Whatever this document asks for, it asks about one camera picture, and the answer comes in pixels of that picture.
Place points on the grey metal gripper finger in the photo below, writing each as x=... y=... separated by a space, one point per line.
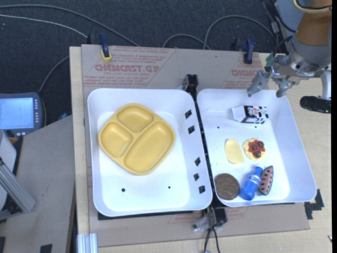
x=283 y=88
x=258 y=83

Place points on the yellow divided plate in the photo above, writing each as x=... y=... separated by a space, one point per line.
x=137 y=138

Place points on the black and white milk carton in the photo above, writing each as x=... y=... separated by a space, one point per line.
x=254 y=114

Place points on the brown round biscuit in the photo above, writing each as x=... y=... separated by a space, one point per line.
x=227 y=186

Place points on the pale yellow oval slice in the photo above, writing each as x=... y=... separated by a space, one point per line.
x=233 y=151

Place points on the blue plastic bottle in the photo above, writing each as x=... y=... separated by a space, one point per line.
x=251 y=184

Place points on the brown cardboard board red print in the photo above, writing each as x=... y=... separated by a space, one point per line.
x=163 y=64

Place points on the pink watermelon slice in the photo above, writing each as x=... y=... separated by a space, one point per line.
x=266 y=180

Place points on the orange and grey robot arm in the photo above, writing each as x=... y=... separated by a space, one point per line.
x=313 y=25

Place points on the thin black rod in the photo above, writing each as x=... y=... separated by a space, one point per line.
x=204 y=151

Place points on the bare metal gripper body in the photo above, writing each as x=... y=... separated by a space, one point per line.
x=292 y=68

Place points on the black cylinder on white bracket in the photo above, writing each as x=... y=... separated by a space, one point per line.
x=317 y=99

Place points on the toy spaghetti with meatballs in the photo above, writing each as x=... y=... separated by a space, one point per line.
x=254 y=149

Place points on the white plastic tray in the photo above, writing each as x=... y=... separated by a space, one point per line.
x=147 y=194
x=287 y=141

